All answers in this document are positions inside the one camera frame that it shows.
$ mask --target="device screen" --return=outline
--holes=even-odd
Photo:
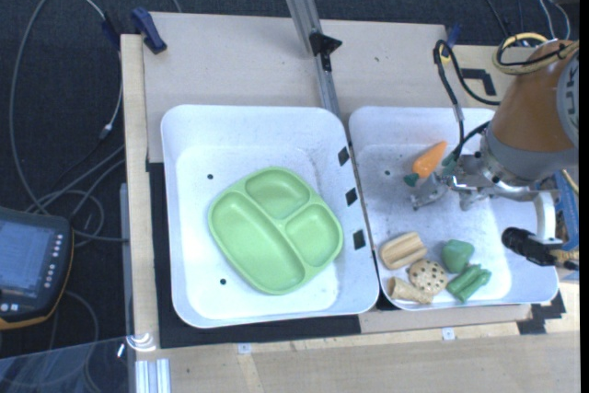
[[[50,228],[0,221],[0,289],[36,297]]]

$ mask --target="toy cookie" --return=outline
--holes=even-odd
[[[432,260],[421,259],[409,267],[409,280],[430,295],[437,295],[448,285],[444,268]]]

